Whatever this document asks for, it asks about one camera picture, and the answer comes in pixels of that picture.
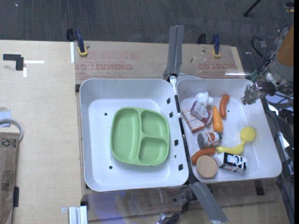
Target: beige round lid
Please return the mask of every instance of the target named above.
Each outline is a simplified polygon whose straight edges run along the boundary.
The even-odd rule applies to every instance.
[[[212,178],[216,175],[218,166],[212,157],[203,155],[197,159],[196,169],[203,178]]]

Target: qr code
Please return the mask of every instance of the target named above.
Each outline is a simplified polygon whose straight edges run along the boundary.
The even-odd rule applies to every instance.
[[[1,139],[1,147],[16,147],[16,139]]]
[[[2,182],[1,183],[1,191],[9,191],[9,182]]]

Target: gray cable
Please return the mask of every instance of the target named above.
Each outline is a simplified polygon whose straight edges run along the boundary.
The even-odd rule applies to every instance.
[[[0,120],[0,125],[5,124],[5,123],[10,123],[10,124],[13,124],[13,125],[18,127],[18,129],[20,131],[20,135],[19,135],[19,142],[20,142],[23,138],[23,129],[22,129],[22,126],[20,125],[20,123],[18,121],[14,120],[14,119],[2,119],[2,120]]]

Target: dark gray floor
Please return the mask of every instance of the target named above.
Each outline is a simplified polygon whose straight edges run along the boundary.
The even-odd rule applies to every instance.
[[[210,43],[218,34],[221,44],[238,48],[244,69],[253,72],[262,59],[252,49],[252,36],[265,40],[269,53],[279,31],[294,23],[284,7],[294,0],[261,0],[244,17],[255,1],[0,0],[0,39],[66,41],[67,28],[80,28],[84,40],[167,43],[169,27],[185,25],[184,43],[196,43],[202,33]]]

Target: green plate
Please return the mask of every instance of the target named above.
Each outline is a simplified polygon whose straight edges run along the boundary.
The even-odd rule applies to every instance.
[[[158,165],[167,158],[169,143],[169,125],[160,113],[135,107],[121,108],[115,113],[110,149],[117,160]]]

